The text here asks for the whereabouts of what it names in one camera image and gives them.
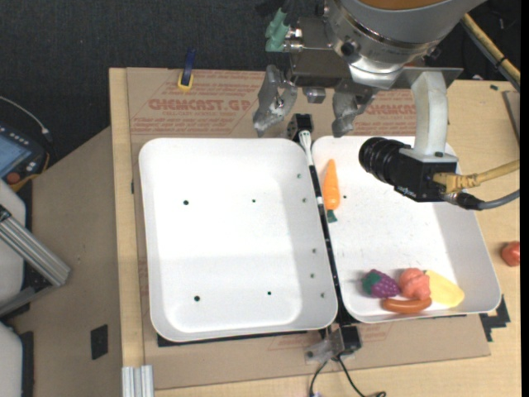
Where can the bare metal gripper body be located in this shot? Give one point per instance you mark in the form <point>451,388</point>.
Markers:
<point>326,62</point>

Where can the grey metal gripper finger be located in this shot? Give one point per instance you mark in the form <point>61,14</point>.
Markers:
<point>270,101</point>
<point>345,112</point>

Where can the brown cardboard board red print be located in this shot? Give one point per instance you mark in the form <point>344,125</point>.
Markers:
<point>231,106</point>

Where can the orange carrot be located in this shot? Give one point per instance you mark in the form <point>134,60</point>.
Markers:
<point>330,188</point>

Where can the thin black and white rod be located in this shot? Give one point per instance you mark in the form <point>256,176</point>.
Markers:
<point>320,205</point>

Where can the white plastic tray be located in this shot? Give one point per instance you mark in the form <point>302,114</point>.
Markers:
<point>409,238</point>
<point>231,238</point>

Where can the purple grapes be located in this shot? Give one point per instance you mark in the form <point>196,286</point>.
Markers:
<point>382,284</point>

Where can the pink toy shrimp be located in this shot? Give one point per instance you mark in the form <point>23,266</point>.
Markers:
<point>415,281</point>

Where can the orange sausage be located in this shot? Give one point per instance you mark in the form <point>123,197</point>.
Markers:
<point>407,304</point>

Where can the yellow toy lemon slice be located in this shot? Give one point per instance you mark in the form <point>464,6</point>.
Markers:
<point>444,290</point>

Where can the red toy food piece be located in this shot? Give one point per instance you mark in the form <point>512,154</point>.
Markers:
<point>511,254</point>

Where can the black cylinder on white bracket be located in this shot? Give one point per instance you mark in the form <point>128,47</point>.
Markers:
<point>413,168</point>

